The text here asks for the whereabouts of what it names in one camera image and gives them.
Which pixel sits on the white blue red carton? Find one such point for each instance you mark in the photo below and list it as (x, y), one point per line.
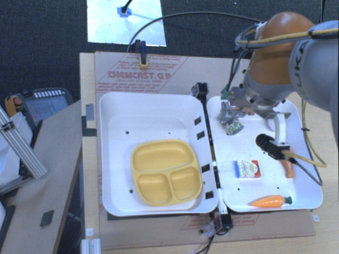
(248, 169)

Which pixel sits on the brown cardboard board red print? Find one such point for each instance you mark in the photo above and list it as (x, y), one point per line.
(169, 70)

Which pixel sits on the green and white small can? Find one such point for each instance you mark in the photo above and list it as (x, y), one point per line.
(235, 127)

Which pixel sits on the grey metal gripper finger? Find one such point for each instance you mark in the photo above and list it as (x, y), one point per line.
(225, 112)
(235, 114)

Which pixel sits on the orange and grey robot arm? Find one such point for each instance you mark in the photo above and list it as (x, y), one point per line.
(272, 62)

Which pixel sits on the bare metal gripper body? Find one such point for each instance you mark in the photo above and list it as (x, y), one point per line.
(242, 98)

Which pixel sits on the thin black and white rod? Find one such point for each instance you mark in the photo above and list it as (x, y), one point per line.
(211, 147)

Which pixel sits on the orange toy carrot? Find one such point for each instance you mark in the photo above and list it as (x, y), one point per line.
(268, 201)

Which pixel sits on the orange toy sausage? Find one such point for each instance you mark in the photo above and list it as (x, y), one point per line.
(289, 169)

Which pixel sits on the white plastic tray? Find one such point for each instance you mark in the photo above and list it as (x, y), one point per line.
(148, 120)
(243, 147)

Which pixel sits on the yellow divided plate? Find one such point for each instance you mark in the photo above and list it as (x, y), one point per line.
(164, 171)

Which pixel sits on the black cylinder on white bracket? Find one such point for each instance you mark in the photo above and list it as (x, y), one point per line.
(275, 147)

